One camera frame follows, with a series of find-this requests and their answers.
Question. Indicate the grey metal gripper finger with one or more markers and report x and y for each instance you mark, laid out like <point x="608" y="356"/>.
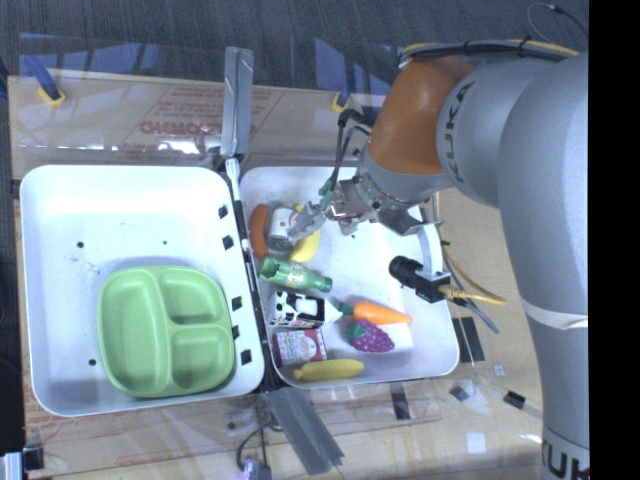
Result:
<point x="314" y="209"/>
<point x="302" y="228"/>

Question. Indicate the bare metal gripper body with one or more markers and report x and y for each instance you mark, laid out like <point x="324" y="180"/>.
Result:
<point x="352" y="203"/>

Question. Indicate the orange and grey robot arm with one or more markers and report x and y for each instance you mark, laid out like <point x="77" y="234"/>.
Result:
<point x="530" y="133"/>

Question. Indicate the white can with orange print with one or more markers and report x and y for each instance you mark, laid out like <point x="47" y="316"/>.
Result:
<point x="280" y="225"/>

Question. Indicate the yellow banana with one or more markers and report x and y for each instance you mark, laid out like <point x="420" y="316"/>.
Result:
<point x="330" y="370"/>
<point x="306" y="250"/>

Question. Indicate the orange-red toy sausage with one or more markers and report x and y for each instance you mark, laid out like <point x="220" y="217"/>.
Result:
<point x="259" y="230"/>

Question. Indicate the green plastic bottle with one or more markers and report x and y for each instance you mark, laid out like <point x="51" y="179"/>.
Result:
<point x="292" y="274"/>

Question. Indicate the white plastic tray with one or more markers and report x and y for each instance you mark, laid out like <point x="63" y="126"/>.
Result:
<point x="125" y="208"/>
<point x="370" y="263"/>

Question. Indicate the thin black and white rod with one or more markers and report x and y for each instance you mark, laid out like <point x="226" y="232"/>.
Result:
<point x="248" y="268"/>

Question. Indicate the black and white carton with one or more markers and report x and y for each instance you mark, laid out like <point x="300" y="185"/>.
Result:
<point x="297" y="310"/>

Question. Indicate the orange carrot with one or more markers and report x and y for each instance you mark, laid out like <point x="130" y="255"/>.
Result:
<point x="377" y="313"/>

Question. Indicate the pink and white carton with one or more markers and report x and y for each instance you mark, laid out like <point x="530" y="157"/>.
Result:
<point x="300" y="347"/>

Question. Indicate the purple grapes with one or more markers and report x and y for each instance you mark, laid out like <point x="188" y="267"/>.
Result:
<point x="371" y="338"/>

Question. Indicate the green divided plate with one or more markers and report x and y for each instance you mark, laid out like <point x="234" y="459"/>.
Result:
<point x="165" y="333"/>

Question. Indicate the brown cardboard board red print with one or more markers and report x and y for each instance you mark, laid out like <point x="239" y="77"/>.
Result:
<point x="150" y="118"/>

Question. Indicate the black cylinder on white bracket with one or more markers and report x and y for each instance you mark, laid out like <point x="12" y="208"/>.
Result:
<point x="412" y="274"/>

